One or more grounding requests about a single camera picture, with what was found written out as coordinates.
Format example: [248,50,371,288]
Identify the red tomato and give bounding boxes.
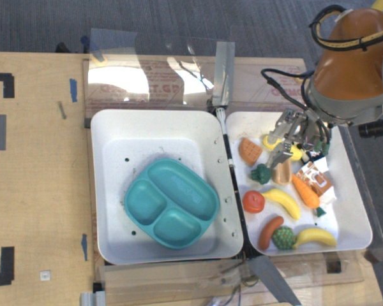
[242,189,266,214]

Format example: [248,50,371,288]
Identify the orange waffle biscuit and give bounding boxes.
[238,137,264,167]

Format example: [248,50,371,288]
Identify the brown and white carton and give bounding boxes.
[294,156,338,205]

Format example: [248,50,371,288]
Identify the yellow banana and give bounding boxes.
[260,187,302,221]
[291,227,338,251]

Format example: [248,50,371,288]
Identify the tan bread bun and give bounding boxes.
[271,157,293,186]

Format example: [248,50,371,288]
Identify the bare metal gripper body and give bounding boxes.
[276,108,331,152]

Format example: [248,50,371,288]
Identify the yellow corn cob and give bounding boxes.
[262,134,304,162]

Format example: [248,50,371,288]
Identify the teal divided plate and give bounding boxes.
[123,157,221,251]

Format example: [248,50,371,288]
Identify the orange carrot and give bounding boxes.
[290,173,327,218]

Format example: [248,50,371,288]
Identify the orange sausage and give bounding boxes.
[258,215,285,252]

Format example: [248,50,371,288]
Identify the green grapes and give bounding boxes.
[271,226,298,251]

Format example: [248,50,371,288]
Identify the black cylinder on white bracket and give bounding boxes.
[358,103,383,139]

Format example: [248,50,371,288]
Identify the thin black and white rod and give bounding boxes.
[215,106,250,252]

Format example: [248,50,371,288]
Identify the white plastic tray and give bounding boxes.
[225,110,373,257]
[89,108,244,265]

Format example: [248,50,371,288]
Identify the green broccoli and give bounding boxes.
[250,163,273,186]

